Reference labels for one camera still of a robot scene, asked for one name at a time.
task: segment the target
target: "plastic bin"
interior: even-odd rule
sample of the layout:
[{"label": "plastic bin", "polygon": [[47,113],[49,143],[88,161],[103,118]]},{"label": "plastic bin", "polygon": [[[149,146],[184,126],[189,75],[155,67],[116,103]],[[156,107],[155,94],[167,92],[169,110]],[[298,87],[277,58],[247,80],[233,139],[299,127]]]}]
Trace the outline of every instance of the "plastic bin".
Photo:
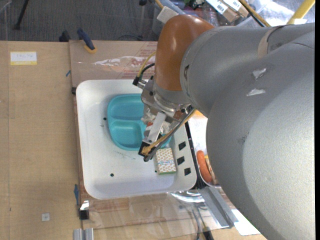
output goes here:
[{"label": "plastic bin", "polygon": [[[183,10],[181,10],[179,7],[175,6],[170,0],[159,0],[164,6],[169,7],[170,9],[174,10],[175,12],[177,12],[178,14],[182,15],[182,14],[186,14]],[[255,7],[255,11],[257,13],[260,13],[262,11],[262,9],[272,0],[254,0],[254,2],[252,2],[252,5]],[[156,4],[155,9],[154,9],[154,15],[153,15],[153,25],[152,25],[152,30],[156,33],[156,34],[160,34],[161,29],[163,27],[163,23],[161,23],[159,20],[157,20],[157,16],[160,13],[160,8],[158,7],[158,5]],[[249,16],[248,18],[240,21],[237,26],[245,26],[248,23],[250,23],[250,21],[253,21],[253,18],[251,16]]]}]

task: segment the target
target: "teal plate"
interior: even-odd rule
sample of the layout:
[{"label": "teal plate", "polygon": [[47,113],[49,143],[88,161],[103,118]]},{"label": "teal plate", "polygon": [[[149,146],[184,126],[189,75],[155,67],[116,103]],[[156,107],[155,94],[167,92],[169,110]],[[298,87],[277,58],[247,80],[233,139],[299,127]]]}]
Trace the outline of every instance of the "teal plate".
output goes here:
[{"label": "teal plate", "polygon": [[123,150],[140,149],[146,125],[141,121],[144,104],[140,94],[122,94],[109,102],[107,118],[112,141]]}]

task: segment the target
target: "wooden board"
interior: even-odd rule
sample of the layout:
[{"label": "wooden board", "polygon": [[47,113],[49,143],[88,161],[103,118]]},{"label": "wooden board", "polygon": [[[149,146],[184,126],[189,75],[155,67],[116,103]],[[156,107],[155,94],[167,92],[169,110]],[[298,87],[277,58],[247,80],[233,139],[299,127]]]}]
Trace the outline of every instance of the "wooden board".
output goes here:
[{"label": "wooden board", "polygon": [[8,51],[37,54],[37,65],[8,66],[9,237],[69,240],[81,222],[68,44],[8,42]]},{"label": "wooden board", "polygon": [[0,239],[9,238],[9,75],[8,47],[0,41]]}]

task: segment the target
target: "gray floor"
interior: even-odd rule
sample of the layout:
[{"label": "gray floor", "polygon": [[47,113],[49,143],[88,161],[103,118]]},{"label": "gray floor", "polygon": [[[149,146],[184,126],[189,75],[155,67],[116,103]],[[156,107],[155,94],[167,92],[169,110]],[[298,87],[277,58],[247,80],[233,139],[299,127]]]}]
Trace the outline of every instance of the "gray floor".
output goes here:
[{"label": "gray floor", "polygon": [[[30,0],[21,22],[20,30],[13,30],[24,0],[12,0],[7,10],[8,40],[56,42],[65,30],[71,39],[77,39],[77,29],[82,28],[93,40],[143,40],[156,41],[152,31],[154,4],[150,0],[142,18],[140,0]],[[295,11],[304,0],[274,0],[274,7]],[[268,18],[274,8],[261,15]],[[315,6],[304,17],[315,21]]]}]

